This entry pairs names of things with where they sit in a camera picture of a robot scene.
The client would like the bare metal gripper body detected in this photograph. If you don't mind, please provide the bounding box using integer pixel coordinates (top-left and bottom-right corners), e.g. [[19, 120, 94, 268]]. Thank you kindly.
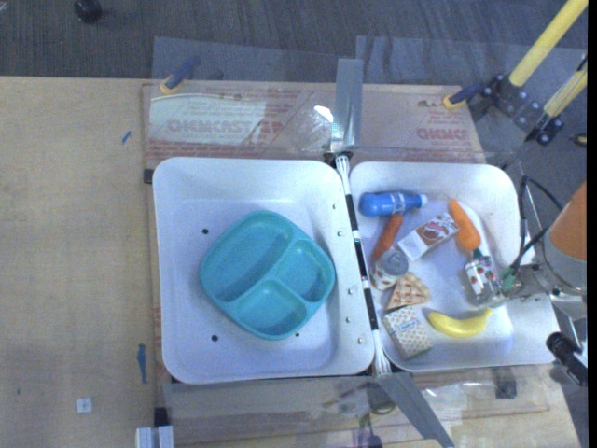
[[501, 262, 588, 319]]

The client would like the white carton with strawberry print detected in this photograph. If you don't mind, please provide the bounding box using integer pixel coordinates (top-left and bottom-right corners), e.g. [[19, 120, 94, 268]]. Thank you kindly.
[[463, 254, 499, 305]]

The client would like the yellow banana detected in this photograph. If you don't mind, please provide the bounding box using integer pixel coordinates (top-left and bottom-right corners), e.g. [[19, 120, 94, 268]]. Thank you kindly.
[[426, 307, 494, 339]]

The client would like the white plastic tray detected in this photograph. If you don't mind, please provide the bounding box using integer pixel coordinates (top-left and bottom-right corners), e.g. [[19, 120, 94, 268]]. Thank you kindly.
[[151, 156, 376, 385], [348, 161, 559, 374]]

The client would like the orange carrot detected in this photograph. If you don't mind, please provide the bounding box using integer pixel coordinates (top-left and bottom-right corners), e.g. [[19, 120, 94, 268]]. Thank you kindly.
[[448, 198, 484, 259]]

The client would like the orange pizza slice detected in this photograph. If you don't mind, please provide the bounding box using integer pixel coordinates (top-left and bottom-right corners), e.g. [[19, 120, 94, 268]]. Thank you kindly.
[[384, 271, 433, 313]]

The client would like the brown and white carton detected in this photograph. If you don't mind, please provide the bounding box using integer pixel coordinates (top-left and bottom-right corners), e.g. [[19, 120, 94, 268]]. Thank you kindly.
[[396, 213, 461, 262]]

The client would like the orange patterned white box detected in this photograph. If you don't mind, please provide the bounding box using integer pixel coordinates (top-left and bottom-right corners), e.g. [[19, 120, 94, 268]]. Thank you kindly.
[[382, 305, 435, 362]]

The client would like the grey can with strawberry print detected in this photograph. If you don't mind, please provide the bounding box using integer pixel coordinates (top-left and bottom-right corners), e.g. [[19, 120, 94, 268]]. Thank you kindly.
[[369, 248, 410, 292]]

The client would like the orange sausage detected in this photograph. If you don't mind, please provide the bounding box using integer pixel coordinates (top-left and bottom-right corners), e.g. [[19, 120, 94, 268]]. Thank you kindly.
[[371, 213, 405, 261]]

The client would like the blue bottle with white cap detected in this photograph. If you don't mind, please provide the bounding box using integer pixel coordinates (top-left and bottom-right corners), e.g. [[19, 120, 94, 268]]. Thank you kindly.
[[357, 190, 429, 219]]

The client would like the blue-green divided plate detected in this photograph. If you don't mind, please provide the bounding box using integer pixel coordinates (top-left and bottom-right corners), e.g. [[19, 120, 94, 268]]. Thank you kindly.
[[199, 209, 338, 342]]

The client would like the brown cardboard board red print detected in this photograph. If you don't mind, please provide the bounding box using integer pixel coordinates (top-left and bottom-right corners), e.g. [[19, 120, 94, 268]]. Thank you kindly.
[[141, 79, 552, 448]]

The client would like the black cylinder on white bracket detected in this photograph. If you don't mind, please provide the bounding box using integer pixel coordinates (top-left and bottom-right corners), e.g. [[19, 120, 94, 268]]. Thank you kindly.
[[546, 317, 588, 387]]

